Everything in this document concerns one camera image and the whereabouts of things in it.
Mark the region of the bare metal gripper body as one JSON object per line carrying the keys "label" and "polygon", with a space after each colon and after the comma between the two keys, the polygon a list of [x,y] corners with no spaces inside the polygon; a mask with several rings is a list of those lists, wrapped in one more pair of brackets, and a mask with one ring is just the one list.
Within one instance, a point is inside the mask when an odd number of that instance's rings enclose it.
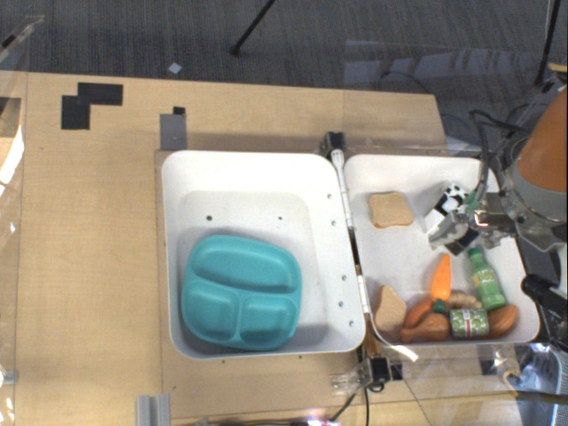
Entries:
{"label": "bare metal gripper body", "polygon": [[506,192],[485,192],[483,196],[472,192],[468,196],[466,222],[478,235],[478,246],[495,249],[503,239],[517,237],[515,219],[507,211],[508,199]]}

